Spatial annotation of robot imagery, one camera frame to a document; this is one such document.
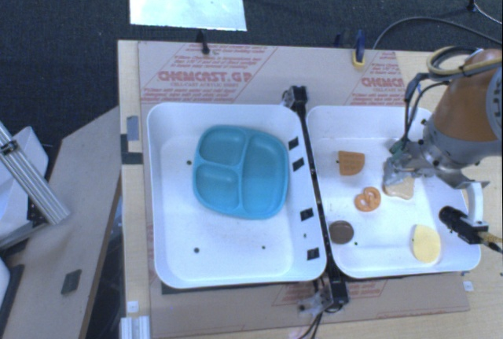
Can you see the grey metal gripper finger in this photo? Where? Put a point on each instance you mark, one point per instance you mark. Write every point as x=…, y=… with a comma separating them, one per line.
x=406, y=174
x=390, y=175

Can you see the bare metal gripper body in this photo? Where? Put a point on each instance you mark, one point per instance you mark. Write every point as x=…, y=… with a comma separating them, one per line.
x=416, y=160

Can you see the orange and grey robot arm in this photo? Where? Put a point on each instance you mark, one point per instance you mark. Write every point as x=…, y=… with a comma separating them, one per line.
x=463, y=109

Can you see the beige bread piece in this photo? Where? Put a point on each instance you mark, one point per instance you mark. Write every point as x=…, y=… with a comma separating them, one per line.
x=402, y=191

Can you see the orange pretzel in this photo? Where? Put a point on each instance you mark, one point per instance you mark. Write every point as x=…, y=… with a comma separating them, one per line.
x=362, y=203

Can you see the orange bread slice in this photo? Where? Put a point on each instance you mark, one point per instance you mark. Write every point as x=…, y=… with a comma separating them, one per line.
x=351, y=163

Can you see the white plastic tray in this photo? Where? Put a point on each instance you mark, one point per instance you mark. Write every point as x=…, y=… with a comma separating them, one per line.
x=385, y=247
x=220, y=247

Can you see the pale yellow oval slice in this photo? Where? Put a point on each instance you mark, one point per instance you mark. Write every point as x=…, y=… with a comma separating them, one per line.
x=426, y=245

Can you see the brown round biscuit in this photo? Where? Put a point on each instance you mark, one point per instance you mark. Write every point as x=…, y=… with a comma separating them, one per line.
x=340, y=232

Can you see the thin black rod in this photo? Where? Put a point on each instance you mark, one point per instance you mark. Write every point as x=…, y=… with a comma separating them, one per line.
x=314, y=180

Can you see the blue divided plate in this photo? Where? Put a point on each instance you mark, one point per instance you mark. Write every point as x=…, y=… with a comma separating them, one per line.
x=241, y=172

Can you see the brown cardboard board red print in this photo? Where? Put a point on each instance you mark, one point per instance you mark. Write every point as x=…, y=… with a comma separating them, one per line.
x=243, y=74

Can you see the black cylinder on white bracket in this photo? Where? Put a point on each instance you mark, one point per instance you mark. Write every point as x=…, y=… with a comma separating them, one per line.
x=457, y=220

